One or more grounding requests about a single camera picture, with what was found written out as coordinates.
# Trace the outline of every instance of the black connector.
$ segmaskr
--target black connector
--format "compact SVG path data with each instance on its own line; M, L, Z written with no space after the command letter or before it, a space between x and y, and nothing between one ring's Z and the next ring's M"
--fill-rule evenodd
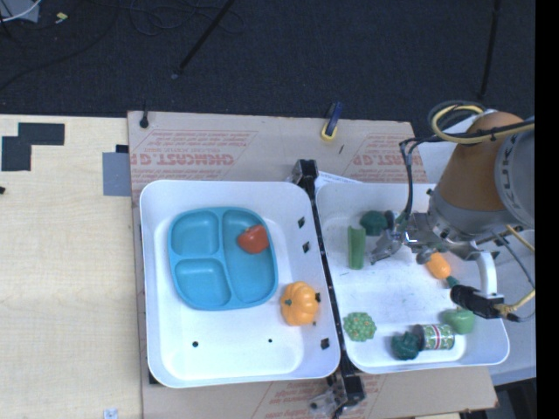
M485 319L499 318L500 312L495 306L505 302L500 295L487 295L478 289L460 284L456 284L451 289L451 300Z

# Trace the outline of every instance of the can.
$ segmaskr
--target can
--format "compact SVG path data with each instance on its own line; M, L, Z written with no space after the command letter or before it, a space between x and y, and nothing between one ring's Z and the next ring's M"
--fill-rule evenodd
M415 325L413 333L419 337L421 351L452 349L454 346L454 330L444 323Z

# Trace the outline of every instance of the light wood surface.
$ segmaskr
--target light wood surface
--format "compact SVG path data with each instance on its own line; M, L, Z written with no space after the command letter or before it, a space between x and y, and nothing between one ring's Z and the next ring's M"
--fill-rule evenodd
M64 122L64 146L32 146L31 171L0 172L0 416L141 417L130 197L103 195L102 154L125 119Z

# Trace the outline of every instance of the cardboard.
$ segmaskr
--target cardboard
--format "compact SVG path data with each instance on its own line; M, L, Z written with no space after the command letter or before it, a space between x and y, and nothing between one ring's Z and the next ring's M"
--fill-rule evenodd
M328 388L322 379L184 389L150 382L139 195L146 184L158 179L285 181L299 159L316 160L319 171L344 179L407 182L397 145L413 136L411 125L339 120L336 137L324 141L323 119L150 112L148 127L143 128L142 116L128 114L144 417L321 419L311 413L309 402ZM413 164L414 182L426 183L418 153ZM424 416L490 409L497 402L486 367L361 374L361 378L366 398L344 411L344 418Z

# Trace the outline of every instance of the white object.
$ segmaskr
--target white object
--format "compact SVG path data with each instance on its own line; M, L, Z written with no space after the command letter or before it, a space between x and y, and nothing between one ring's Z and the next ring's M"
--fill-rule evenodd
M426 212L432 185L414 185L414 206ZM442 312L456 308L446 281L434 278L424 265L417 264L408 247L361 270L348 266L348 226L359 226L370 210L400 211L408 187L403 183L330 183L318 191L316 205L341 321L352 312L366 312L375 321L372 340L352 341L344 332L349 359L365 373L385 374L417 369L497 365L509 353L502 319L476 317L473 331L457 335L449 350L422 351L413 360L397 359L390 349L394 335L411 332L416 324L442 322ZM366 238L366 252L378 237ZM475 261L462 261L446 253L452 275L463 285L480 287L480 269Z
M278 289L264 304L205 311L187 306L170 273L167 234L179 214L217 206L252 210L266 222ZM148 365L172 388L323 378L340 360L332 304L307 193L287 182L155 181L140 196ZM281 316L285 287L302 280L321 295L315 325ZM329 346L322 347L328 339Z

